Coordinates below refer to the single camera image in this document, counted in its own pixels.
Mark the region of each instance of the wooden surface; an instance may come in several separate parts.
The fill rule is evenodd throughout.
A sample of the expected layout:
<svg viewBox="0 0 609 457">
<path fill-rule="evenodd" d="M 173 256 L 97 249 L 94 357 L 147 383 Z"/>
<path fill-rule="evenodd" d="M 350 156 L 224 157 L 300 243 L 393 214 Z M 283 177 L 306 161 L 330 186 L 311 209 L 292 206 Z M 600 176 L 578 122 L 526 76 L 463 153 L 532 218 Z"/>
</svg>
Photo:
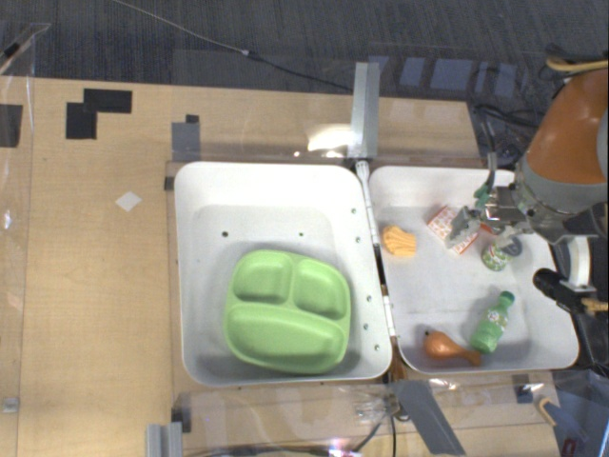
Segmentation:
<svg viewBox="0 0 609 457">
<path fill-rule="evenodd" d="M 96 141 L 66 140 L 66 103 L 82 102 L 87 87 L 132 90 L 132 114 L 100 113 Z M 200 115 L 203 148 L 212 155 L 293 154 L 306 150 L 317 125 L 348 123 L 350 107 L 350 98 L 330 95 L 36 81 L 19 457 L 143 456 L 146 425 L 169 420 L 174 382 L 181 385 L 174 378 L 183 371 L 171 349 L 163 190 L 171 122 Z M 382 99 L 380 127 L 381 151 L 477 154 L 463 104 Z M 142 201 L 127 212 L 115 202 L 129 191 Z M 220 397 L 195 389 L 204 401 Z M 501 449 L 514 445 L 515 434 L 525 441 L 514 455 L 551 455 L 544 452 L 553 449 L 552 431 L 539 415 L 522 419 L 511 400 L 498 404 L 455 405 L 452 418 L 462 422 L 472 455 L 490 455 L 480 453 L 482 435 L 500 439 Z M 304 414 L 310 425 L 323 408 Z M 494 409 L 522 433 L 489 419 Z M 243 425 L 235 431 L 247 434 Z M 406 454 L 422 446 L 413 428 L 400 432 L 398 455 L 427 455 L 415 447 Z"/>
</svg>

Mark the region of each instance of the green divided tray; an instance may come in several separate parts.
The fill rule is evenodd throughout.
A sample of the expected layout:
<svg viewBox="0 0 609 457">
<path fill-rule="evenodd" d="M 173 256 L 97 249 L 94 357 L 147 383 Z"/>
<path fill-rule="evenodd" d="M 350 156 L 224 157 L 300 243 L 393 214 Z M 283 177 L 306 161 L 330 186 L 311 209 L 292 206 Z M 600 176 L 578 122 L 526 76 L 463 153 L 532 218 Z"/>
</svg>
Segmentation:
<svg viewBox="0 0 609 457">
<path fill-rule="evenodd" d="M 224 333 L 240 360 L 293 374 L 321 374 L 346 352 L 349 286 L 335 268 L 280 250 L 255 250 L 237 263 Z"/>
</svg>

